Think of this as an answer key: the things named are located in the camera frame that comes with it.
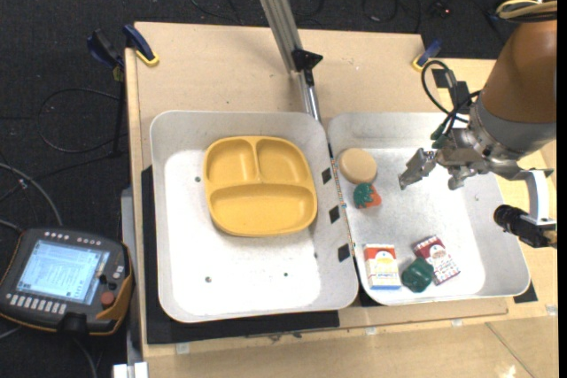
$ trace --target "small box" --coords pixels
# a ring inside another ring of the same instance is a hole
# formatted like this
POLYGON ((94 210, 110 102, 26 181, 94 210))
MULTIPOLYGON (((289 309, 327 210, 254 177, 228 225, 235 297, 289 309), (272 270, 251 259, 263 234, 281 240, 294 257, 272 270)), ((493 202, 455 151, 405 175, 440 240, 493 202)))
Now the small box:
POLYGON ((440 285, 461 272, 447 252, 443 242, 436 235, 430 236, 417 244, 414 247, 414 253, 433 266, 433 281, 436 285, 440 285))
POLYGON ((401 287, 396 251, 390 244, 366 244, 364 263, 370 289, 399 289, 401 287))

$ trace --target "black bracket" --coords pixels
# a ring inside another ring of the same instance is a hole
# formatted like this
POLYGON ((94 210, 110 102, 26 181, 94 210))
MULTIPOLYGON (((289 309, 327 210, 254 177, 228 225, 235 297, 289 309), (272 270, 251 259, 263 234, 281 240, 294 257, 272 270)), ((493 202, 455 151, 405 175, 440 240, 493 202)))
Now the black bracket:
POLYGON ((307 85, 313 87, 315 85, 313 68, 322 60, 322 56, 302 49, 293 50, 291 56, 296 70, 303 71, 307 85))

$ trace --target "teal object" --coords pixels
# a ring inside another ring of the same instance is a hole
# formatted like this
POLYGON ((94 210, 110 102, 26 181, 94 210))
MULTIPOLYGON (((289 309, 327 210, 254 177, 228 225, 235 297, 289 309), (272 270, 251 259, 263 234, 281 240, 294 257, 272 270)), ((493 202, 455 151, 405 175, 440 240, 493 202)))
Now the teal object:
POLYGON ((421 293, 424 291, 432 280, 433 266, 421 257, 416 258, 416 260, 401 274, 401 283, 414 293, 421 293))

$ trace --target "yellow bowl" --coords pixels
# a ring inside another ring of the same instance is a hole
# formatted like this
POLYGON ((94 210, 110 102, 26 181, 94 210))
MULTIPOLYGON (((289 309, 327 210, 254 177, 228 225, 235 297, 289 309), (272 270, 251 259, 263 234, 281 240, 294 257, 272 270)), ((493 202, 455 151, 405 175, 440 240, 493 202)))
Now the yellow bowl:
POLYGON ((214 225, 232 235, 294 233, 307 228, 317 214, 309 164, 284 139, 221 139, 206 150, 203 170, 214 225))

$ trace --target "button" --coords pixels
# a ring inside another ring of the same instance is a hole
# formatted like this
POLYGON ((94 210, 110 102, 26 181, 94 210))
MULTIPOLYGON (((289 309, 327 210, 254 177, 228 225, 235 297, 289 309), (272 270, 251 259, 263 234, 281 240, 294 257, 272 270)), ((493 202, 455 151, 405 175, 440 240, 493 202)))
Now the button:
POLYGON ((113 305, 115 300, 116 297, 114 297, 114 293, 111 291, 105 291, 102 295, 100 295, 100 303, 105 309, 108 309, 111 305, 113 305))

